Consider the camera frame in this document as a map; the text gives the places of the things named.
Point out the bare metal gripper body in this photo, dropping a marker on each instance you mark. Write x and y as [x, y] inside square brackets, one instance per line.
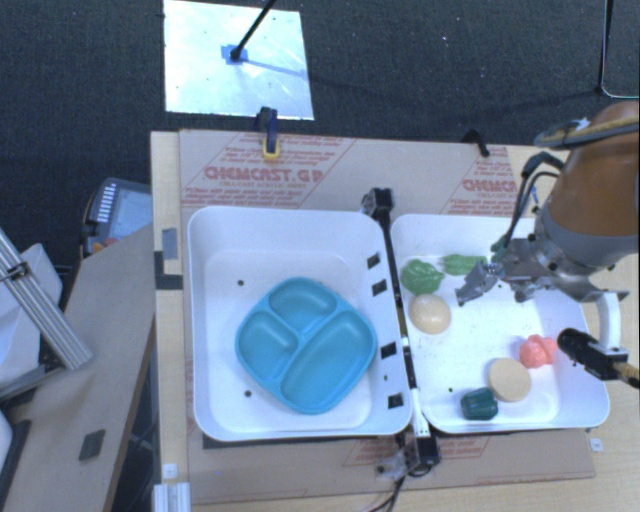
[540, 265]

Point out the white plastic tray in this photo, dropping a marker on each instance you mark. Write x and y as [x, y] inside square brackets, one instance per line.
[280, 245]
[470, 360]

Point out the thin black and white rod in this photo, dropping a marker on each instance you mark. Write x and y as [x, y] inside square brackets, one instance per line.
[398, 300]

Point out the green toy lettuce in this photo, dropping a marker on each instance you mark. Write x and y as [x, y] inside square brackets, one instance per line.
[421, 277]

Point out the pink toy food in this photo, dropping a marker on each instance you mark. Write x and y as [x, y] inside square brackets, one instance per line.
[537, 351]

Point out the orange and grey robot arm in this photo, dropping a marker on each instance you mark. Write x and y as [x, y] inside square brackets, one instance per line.
[595, 190]

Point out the brown cardboard board red print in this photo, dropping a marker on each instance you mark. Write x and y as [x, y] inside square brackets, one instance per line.
[320, 170]

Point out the black cylinder on white bracket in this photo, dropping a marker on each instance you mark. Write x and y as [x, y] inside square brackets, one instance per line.
[582, 347]

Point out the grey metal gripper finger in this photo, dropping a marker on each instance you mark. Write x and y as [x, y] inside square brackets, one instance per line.
[525, 291]
[475, 285]

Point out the cream toy egg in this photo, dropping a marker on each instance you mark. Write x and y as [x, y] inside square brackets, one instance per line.
[430, 313]

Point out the dark green toy pepper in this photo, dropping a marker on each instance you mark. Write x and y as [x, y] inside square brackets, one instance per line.
[478, 404]

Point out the green toy leaf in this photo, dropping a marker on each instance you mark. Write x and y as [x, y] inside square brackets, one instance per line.
[462, 263]

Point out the blue divided plate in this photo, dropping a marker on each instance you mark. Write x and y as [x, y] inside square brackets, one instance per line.
[305, 345]

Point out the tan round biscuit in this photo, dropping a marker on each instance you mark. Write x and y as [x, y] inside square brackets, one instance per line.
[509, 380]

